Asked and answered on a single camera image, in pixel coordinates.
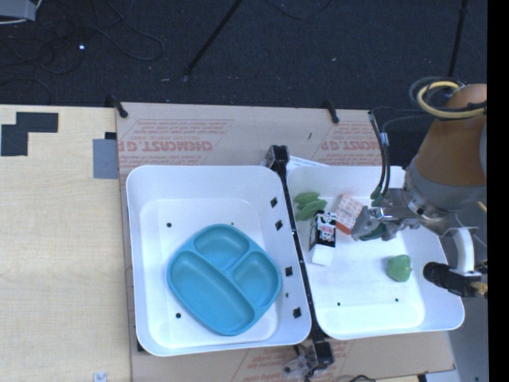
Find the thin black and white rod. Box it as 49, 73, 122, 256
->
274, 161, 325, 345

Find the green bell pepper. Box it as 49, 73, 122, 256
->
387, 254, 414, 283

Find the blue divided plate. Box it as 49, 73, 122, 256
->
165, 223, 283, 337

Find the orange and white carton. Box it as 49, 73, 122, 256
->
334, 193, 365, 236

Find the green pea pod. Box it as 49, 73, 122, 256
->
293, 191, 321, 205
296, 199, 328, 222

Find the brown cardboard board, red print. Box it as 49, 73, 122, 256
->
115, 101, 457, 382

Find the white plastic tray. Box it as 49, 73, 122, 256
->
286, 164, 466, 341
126, 164, 313, 358

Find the white paper label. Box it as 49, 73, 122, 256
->
288, 155, 331, 170

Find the black cylinder on white bracket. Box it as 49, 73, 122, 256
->
422, 226, 488, 298

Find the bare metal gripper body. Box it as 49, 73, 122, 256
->
370, 188, 453, 237

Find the cow print milk carton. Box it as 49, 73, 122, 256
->
309, 209, 338, 267

